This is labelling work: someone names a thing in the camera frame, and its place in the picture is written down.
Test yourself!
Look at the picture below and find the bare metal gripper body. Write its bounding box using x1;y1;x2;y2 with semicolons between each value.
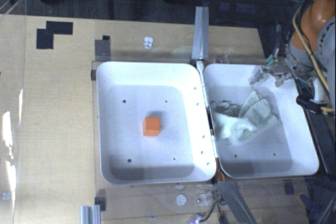
264;58;313;80

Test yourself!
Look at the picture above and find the white plastic tray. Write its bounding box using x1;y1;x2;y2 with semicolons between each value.
203;63;320;180
96;61;217;186

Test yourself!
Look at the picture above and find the black cylinder on white bracket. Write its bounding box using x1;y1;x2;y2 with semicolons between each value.
296;77;329;115

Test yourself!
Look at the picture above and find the pale wood board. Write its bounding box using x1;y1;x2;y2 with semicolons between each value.
90;19;310;224

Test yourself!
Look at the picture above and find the white crumpled cloth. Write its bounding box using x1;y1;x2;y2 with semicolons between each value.
209;90;279;146

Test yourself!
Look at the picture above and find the orange cube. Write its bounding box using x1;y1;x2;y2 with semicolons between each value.
142;116;161;137

